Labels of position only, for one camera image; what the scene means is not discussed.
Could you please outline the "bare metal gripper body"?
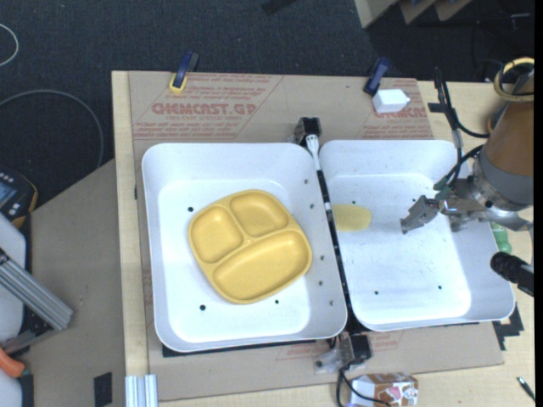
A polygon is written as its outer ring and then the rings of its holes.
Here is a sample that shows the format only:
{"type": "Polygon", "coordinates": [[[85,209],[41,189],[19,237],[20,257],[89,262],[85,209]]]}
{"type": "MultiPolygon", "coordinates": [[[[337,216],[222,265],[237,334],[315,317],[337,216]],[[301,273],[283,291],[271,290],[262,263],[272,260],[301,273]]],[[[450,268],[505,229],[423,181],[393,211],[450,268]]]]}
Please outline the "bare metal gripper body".
{"type": "Polygon", "coordinates": [[[454,186],[439,191],[439,211],[449,222],[452,215],[465,215],[512,231],[532,231],[533,222],[518,214],[527,207],[526,203],[504,197],[489,183],[475,179],[458,179],[454,186]]]}

